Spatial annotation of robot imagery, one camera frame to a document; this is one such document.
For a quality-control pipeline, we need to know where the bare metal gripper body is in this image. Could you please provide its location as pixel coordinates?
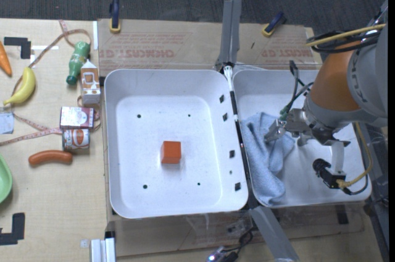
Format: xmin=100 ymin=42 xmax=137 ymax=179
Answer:
xmin=284 ymin=108 xmax=351 ymax=148

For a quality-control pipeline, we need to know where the light blue towel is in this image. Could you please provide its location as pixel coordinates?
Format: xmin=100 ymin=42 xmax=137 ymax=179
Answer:
xmin=239 ymin=112 xmax=296 ymax=207

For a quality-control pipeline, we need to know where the white plastic tray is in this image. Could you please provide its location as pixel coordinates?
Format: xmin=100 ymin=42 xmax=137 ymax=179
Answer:
xmin=103 ymin=69 xmax=249 ymax=220
xmin=231 ymin=69 xmax=373 ymax=209

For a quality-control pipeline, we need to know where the orange cube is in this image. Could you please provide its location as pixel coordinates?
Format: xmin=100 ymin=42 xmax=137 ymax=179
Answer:
xmin=160 ymin=140 xmax=183 ymax=165

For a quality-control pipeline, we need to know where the brown cardboard board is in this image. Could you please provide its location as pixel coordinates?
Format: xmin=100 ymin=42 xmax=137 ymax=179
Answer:
xmin=96 ymin=18 xmax=365 ymax=258

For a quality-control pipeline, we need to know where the white and brown carton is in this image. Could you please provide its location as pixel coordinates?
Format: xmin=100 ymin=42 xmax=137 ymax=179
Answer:
xmin=80 ymin=59 xmax=102 ymax=106

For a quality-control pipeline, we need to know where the red and white packet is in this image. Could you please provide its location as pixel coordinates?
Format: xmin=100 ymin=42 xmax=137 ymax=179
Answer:
xmin=59 ymin=106 xmax=95 ymax=130

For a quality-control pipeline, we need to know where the red and white can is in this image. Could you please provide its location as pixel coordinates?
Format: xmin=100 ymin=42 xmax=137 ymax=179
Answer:
xmin=62 ymin=128 xmax=91 ymax=151

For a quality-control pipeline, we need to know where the green bottle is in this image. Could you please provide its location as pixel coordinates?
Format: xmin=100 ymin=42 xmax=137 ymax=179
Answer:
xmin=65 ymin=41 xmax=91 ymax=86

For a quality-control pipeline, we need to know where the brown sausage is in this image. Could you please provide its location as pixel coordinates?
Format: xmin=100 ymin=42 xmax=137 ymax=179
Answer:
xmin=28 ymin=150 xmax=73 ymax=167

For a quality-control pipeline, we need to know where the pink measuring tape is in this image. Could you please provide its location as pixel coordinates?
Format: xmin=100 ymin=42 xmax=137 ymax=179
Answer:
xmin=0 ymin=19 xmax=101 ymax=147

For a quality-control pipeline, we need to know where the yellow banana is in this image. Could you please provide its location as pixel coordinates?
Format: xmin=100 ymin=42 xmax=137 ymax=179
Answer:
xmin=2 ymin=66 xmax=37 ymax=106

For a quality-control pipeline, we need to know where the white paper card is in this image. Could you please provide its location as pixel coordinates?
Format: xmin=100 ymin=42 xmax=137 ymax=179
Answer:
xmin=0 ymin=111 xmax=15 ymax=135

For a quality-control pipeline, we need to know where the green divided plate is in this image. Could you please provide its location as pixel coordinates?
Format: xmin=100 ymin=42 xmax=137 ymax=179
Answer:
xmin=0 ymin=154 xmax=14 ymax=205

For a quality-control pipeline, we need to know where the orange carrot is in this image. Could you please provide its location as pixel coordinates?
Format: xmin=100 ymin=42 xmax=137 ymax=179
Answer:
xmin=0 ymin=41 xmax=14 ymax=77

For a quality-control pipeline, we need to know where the black cylinder on white bracket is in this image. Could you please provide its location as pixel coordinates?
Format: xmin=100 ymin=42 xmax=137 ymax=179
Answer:
xmin=312 ymin=142 xmax=348 ymax=190

